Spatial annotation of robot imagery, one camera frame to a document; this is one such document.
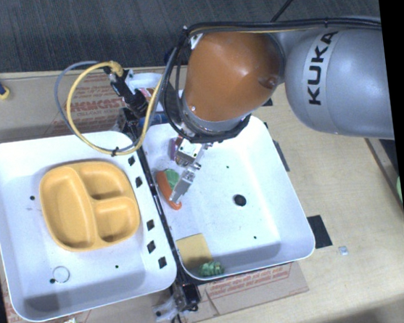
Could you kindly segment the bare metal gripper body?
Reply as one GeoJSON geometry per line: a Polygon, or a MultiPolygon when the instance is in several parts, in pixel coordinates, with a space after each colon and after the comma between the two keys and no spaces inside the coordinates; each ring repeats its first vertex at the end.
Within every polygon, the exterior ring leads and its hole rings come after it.
{"type": "Polygon", "coordinates": [[[188,170],[201,169],[201,159],[210,144],[192,143],[186,138],[177,137],[174,141],[174,160],[177,165],[188,170]]]}

